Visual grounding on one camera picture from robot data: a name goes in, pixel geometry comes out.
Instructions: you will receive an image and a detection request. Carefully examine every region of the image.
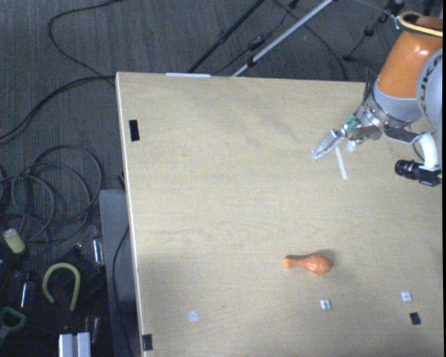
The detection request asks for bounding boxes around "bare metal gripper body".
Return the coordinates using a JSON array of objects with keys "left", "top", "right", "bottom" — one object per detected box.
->
[{"left": 344, "top": 97, "right": 410, "bottom": 142}]

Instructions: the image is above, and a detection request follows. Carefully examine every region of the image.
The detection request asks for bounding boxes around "pale wood board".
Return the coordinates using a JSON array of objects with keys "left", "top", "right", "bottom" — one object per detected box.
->
[{"left": 114, "top": 71, "right": 444, "bottom": 357}]

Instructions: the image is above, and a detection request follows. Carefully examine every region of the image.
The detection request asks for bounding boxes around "orange pear-shaped toy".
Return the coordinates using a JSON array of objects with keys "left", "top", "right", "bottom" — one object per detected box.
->
[{"left": 282, "top": 253, "right": 333, "bottom": 275}]

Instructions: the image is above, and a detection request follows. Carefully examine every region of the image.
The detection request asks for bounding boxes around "black cylinder on white bracket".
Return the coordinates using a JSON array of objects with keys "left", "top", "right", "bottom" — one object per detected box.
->
[{"left": 394, "top": 132, "right": 443, "bottom": 188}]

